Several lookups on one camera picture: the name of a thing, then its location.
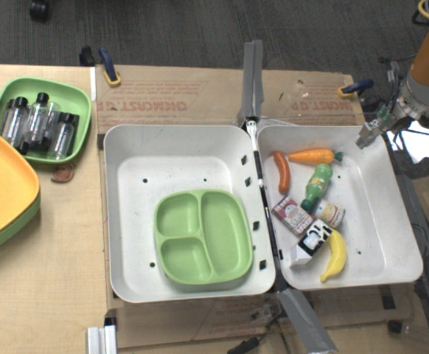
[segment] stacked plate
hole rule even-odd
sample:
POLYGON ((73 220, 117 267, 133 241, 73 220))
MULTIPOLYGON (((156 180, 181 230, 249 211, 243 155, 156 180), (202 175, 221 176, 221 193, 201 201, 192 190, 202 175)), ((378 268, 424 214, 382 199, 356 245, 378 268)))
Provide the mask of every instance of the stacked plate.
POLYGON ((36 172, 0 136, 0 245, 36 215, 40 202, 36 172))

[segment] toy banana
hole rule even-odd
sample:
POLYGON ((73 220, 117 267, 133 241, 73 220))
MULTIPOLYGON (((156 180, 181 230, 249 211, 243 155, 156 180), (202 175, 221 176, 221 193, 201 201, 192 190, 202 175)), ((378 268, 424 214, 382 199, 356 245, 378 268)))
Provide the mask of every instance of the toy banana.
POLYGON ((322 282, 333 275, 339 274, 346 264, 346 243, 338 231, 335 229, 331 230, 331 235, 327 241, 331 248, 331 258, 329 259, 326 271, 319 277, 322 282))

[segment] blue clamp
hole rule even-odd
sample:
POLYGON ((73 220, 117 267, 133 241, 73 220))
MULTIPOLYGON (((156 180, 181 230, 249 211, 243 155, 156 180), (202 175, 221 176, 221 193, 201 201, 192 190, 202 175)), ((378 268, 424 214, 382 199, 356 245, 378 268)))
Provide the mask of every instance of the blue clamp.
POLYGON ((118 86, 121 83, 121 77, 119 73, 115 71, 113 61, 108 50, 105 47, 98 48, 98 55, 102 59, 103 64, 105 64, 105 79, 110 84, 110 86, 118 86))
POLYGON ((340 87, 338 89, 338 95, 340 98, 347 98, 351 97, 352 94, 356 91, 357 94, 360 96, 363 91, 365 91, 366 89, 370 89, 372 86, 374 86, 374 81, 371 79, 357 81, 356 83, 353 83, 349 86, 340 87))

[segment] toy sausage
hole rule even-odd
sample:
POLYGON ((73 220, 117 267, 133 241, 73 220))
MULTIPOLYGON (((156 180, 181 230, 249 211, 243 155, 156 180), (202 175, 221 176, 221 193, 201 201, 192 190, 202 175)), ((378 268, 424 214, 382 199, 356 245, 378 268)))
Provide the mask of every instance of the toy sausage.
POLYGON ((275 160, 280 173, 279 191, 281 194, 287 194, 290 189, 290 167, 287 159, 282 152, 276 151, 273 153, 273 160, 275 160))

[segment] gray floor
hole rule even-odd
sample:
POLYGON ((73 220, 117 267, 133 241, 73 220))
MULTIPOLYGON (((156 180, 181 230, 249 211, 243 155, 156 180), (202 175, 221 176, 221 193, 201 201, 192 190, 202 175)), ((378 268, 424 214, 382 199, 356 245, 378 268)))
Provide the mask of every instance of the gray floor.
POLYGON ((373 79, 367 93, 386 97, 378 58, 415 54, 427 33, 411 23, 419 0, 47 1, 41 23, 31 0, 0 0, 0 63, 78 66, 88 44, 115 64, 241 69, 243 44, 262 39, 264 69, 373 79))

